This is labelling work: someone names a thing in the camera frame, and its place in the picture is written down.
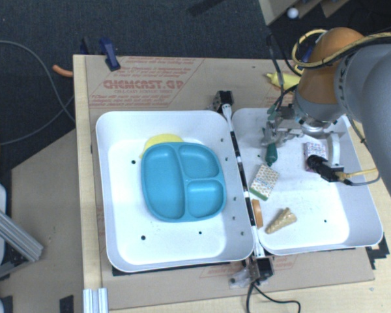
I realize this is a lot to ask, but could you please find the orange round biscuit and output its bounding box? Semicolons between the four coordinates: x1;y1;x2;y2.
251;198;265;230

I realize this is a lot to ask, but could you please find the thin black and white rod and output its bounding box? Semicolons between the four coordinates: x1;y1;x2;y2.
222;104;261;258

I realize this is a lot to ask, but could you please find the brown cardboard board, red print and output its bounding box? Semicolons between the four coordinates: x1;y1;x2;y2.
84;55;376;310

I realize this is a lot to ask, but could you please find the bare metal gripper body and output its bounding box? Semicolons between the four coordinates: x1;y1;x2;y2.
266;106;329;140

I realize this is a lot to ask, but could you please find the tan ice cream cone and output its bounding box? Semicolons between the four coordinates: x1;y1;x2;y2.
264;207;298;235

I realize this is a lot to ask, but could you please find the blue divided plate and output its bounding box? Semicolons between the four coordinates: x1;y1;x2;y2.
140;142;227;223

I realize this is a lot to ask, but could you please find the dark green oblong toy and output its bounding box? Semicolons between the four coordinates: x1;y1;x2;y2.
265;142;279;168

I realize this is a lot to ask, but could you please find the black cylinder on white bracket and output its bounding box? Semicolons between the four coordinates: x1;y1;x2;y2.
305;131;345;183

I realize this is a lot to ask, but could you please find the orange sausage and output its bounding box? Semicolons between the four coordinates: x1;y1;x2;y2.
51;64;74;78

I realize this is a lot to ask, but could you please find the yellow round plate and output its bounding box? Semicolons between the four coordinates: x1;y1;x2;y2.
138;133;184;160

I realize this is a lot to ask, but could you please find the white dotted carton, green edge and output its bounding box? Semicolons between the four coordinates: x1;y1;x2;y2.
249;163;280;202

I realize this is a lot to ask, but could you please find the white plastic tray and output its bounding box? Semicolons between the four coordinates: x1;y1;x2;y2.
231;107;384;256
95;110;255;273

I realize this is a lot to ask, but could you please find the white and pink patterned carton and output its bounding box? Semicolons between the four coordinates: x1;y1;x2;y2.
302;141;328;173

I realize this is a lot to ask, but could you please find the black block with thin wires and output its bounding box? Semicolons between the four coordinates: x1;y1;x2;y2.
210;90;235;112
228;255;275;289

